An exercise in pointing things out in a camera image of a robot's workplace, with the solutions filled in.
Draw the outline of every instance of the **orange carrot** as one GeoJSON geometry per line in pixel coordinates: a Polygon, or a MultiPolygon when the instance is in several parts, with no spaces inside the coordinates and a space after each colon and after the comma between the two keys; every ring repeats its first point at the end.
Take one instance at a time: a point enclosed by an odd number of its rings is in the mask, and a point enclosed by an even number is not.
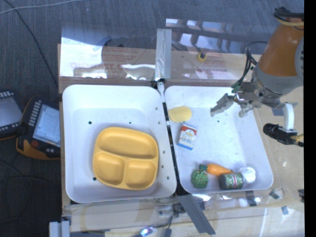
{"type": "Polygon", "coordinates": [[[207,173],[216,175],[216,176],[219,176],[221,174],[233,173],[231,170],[215,163],[209,163],[207,166],[200,164],[198,168],[199,170],[204,170],[207,173]]]}

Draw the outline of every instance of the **green can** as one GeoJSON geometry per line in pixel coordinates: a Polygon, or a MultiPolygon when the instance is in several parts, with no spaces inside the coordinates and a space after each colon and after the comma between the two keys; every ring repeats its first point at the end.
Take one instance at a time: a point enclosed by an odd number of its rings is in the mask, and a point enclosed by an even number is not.
{"type": "Polygon", "coordinates": [[[242,174],[231,173],[219,176],[219,186],[222,190],[240,189],[243,186],[242,174]]]}

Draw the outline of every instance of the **white tray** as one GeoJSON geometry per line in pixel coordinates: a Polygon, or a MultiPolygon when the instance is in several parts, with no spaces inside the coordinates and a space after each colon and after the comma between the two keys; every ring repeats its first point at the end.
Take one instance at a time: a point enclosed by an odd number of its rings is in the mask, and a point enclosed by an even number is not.
{"type": "Polygon", "coordinates": [[[180,183],[192,194],[225,192],[220,189],[218,178],[208,174],[205,189],[197,189],[191,183],[191,174],[199,164],[217,163],[233,171],[250,166],[256,170],[256,180],[242,189],[230,191],[263,190],[273,183],[273,174],[263,146],[253,112],[240,118],[240,106],[234,103],[228,110],[211,117],[210,108],[216,105],[228,87],[171,86],[165,91],[168,110],[187,106],[192,117],[185,122],[197,128],[192,150],[176,145],[182,123],[170,121],[180,183]]]}
{"type": "Polygon", "coordinates": [[[176,177],[161,97],[145,86],[71,85],[63,93],[66,192],[78,203],[165,198],[176,189],[176,177]],[[131,191],[94,180],[92,156],[97,135],[106,127],[136,129],[153,136],[159,148],[152,186],[131,191]]]}

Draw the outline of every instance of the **yellow oval object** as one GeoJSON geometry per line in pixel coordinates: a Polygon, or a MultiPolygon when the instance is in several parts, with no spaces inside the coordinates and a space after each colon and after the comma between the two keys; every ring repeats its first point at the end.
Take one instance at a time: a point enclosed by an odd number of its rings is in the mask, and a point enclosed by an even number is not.
{"type": "Polygon", "coordinates": [[[169,117],[174,122],[184,122],[191,118],[192,112],[189,107],[175,107],[168,111],[169,117]]]}
{"type": "Polygon", "coordinates": [[[92,167],[101,183],[127,190],[144,190],[155,181],[159,150],[148,133],[111,126],[95,142],[92,167]]]}

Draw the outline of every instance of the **black device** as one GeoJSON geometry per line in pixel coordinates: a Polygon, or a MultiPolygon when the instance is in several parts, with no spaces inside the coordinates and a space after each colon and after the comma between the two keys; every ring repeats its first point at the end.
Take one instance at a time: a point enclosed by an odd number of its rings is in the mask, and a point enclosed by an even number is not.
{"type": "Polygon", "coordinates": [[[0,90],[0,140],[16,136],[25,105],[12,90],[0,90]]]}
{"type": "Polygon", "coordinates": [[[45,98],[30,99],[19,123],[16,149],[35,159],[60,158],[59,106],[45,98]]]}

